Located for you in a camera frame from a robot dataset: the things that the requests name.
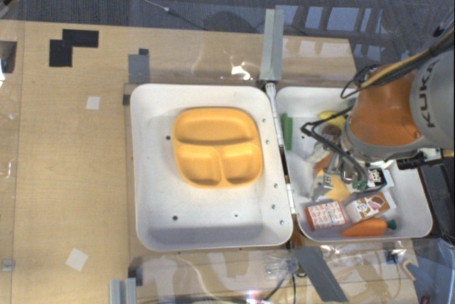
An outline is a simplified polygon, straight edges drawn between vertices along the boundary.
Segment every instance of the wooden table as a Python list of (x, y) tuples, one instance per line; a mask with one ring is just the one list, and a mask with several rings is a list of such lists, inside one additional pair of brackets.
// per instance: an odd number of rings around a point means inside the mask
[[(17, 114), (20, 106), (20, 134), (15, 216), (14, 192), (0, 190), (3, 198), (9, 194), (0, 201), (0, 259), (11, 252), (16, 262), (12, 283), (11, 275), (1, 273), (0, 291), (6, 294), (0, 295), (0, 303), (9, 303), (10, 294), (14, 304), (107, 303), (109, 280), (127, 277), (129, 236), (135, 237), (128, 225), (122, 105), (128, 55), (149, 49), (152, 80), (248, 82), (232, 75), (232, 67), (257, 77), (262, 36), (33, 22), (21, 27), (23, 33), (8, 35), (14, 29), (11, 23), (0, 22), (4, 31), (0, 36), (17, 40), (17, 58), (23, 57), (23, 64), (18, 63), (7, 79), (19, 86), (23, 73), (20, 100), (2, 104)], [(99, 31), (99, 46), (73, 48), (73, 67), (49, 67), (49, 40), (61, 39), (64, 28)], [(354, 72), (346, 40), (284, 38), (283, 76), (289, 83), (339, 87)], [(0, 96), (5, 90), (0, 88)], [(99, 109), (86, 109), (88, 97), (100, 97)], [(14, 140), (8, 143), (4, 138), (11, 134), (4, 130), (0, 134), (1, 148), (15, 152)], [(81, 271), (65, 264), (74, 248), (88, 255)], [(149, 253), (148, 259), (163, 257), (168, 256)], [(238, 259), (232, 262), (233, 268), (245, 265)], [(199, 267), (204, 268), (201, 275), (204, 270), (210, 273), (206, 262)], [(355, 288), (357, 284), (346, 277), (346, 290)], [(384, 288), (384, 280), (370, 278), (371, 290)], [(402, 274), (391, 273), (386, 286), (398, 282), (400, 302), (413, 303), (412, 282)], [(300, 298), (318, 303), (306, 279), (298, 284)], [(291, 292), (284, 288), (281, 302), (285, 297), (291, 302)]]

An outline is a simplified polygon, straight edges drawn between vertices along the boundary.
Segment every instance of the yellow plate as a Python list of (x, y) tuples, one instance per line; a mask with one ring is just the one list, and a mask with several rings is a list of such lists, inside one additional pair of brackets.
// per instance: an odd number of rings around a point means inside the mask
[(172, 130), (178, 171), (199, 188), (235, 188), (262, 174), (262, 149), (255, 122), (227, 107), (187, 109)]

